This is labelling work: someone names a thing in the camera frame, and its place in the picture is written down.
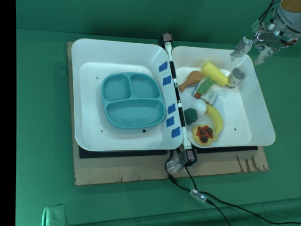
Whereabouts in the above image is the yellow banana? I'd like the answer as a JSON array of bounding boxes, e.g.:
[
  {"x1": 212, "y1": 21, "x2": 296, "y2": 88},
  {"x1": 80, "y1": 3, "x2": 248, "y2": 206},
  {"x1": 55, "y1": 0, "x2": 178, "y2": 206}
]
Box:
[{"x1": 206, "y1": 103, "x2": 224, "y2": 136}]

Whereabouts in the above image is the small white carton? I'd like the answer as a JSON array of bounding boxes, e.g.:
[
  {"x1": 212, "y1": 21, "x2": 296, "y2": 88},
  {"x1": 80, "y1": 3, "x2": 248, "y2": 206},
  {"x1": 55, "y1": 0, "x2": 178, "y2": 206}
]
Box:
[{"x1": 191, "y1": 82, "x2": 218, "y2": 106}]

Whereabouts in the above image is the brown chicken drumstick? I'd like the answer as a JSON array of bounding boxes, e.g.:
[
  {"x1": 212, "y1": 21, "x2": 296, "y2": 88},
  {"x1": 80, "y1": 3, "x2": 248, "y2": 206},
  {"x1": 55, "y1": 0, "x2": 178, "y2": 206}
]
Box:
[{"x1": 178, "y1": 70, "x2": 203, "y2": 92}]

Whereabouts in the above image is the green broccoli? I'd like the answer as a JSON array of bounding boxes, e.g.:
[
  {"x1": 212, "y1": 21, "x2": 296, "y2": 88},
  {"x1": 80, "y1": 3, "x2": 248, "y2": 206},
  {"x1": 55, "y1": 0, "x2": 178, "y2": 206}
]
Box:
[{"x1": 183, "y1": 107, "x2": 198, "y2": 126}]

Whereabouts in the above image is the yellow mustard bottle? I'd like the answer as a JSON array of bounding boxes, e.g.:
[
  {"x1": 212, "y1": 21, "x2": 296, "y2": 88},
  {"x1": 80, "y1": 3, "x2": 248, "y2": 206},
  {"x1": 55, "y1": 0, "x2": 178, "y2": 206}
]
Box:
[{"x1": 200, "y1": 61, "x2": 230, "y2": 87}]

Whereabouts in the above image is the blue divided plate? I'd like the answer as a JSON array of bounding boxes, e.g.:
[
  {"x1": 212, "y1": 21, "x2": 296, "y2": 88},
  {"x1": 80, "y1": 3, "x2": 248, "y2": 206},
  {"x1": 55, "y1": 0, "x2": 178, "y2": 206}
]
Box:
[{"x1": 101, "y1": 72, "x2": 167, "y2": 129}]

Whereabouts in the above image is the small white can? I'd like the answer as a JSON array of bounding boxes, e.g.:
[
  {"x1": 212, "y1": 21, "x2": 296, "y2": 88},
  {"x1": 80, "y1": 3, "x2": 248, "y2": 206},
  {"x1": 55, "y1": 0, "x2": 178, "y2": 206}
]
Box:
[{"x1": 226, "y1": 67, "x2": 246, "y2": 89}]

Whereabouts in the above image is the green and red bottle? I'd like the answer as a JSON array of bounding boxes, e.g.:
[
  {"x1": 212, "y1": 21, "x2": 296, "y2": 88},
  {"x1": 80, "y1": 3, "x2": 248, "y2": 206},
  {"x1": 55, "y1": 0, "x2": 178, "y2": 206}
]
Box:
[{"x1": 194, "y1": 76, "x2": 217, "y2": 99}]

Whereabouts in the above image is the white egg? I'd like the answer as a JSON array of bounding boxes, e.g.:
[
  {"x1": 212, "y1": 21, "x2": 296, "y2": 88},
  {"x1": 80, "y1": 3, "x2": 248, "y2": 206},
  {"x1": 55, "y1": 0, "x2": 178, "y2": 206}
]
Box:
[{"x1": 191, "y1": 98, "x2": 208, "y2": 116}]

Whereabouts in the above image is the black block with wires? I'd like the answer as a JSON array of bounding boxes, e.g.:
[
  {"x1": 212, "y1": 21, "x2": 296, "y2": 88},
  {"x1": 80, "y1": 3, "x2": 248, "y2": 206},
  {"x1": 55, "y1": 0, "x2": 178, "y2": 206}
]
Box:
[
  {"x1": 177, "y1": 148, "x2": 198, "y2": 167},
  {"x1": 157, "y1": 32, "x2": 174, "y2": 48}
]

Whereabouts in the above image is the yellow spaghetti with meatballs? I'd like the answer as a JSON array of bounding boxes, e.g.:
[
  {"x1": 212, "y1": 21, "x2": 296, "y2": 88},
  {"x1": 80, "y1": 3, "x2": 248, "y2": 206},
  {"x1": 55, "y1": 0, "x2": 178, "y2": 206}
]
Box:
[{"x1": 191, "y1": 124, "x2": 219, "y2": 147}]

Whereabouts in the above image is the black and white thin rod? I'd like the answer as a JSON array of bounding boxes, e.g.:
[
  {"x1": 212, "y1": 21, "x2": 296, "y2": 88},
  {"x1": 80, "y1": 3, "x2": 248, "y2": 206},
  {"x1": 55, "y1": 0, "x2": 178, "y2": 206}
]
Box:
[{"x1": 164, "y1": 40, "x2": 193, "y2": 150}]

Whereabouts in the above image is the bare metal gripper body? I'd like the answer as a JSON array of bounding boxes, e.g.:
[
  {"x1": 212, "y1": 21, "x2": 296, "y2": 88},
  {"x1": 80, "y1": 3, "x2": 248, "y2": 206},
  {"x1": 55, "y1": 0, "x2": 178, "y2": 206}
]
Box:
[{"x1": 252, "y1": 20, "x2": 299, "y2": 51}]

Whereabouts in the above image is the white plastic tray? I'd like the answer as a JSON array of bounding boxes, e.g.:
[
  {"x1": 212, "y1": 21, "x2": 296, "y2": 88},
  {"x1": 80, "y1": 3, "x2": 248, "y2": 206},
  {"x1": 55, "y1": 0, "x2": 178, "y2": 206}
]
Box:
[
  {"x1": 71, "y1": 38, "x2": 184, "y2": 152},
  {"x1": 171, "y1": 45, "x2": 276, "y2": 148}
]

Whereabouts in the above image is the brown cardboard board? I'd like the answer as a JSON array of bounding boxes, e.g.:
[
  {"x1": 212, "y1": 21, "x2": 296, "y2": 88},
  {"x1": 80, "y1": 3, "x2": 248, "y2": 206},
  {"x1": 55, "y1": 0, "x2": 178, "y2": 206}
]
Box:
[{"x1": 66, "y1": 41, "x2": 269, "y2": 186}]

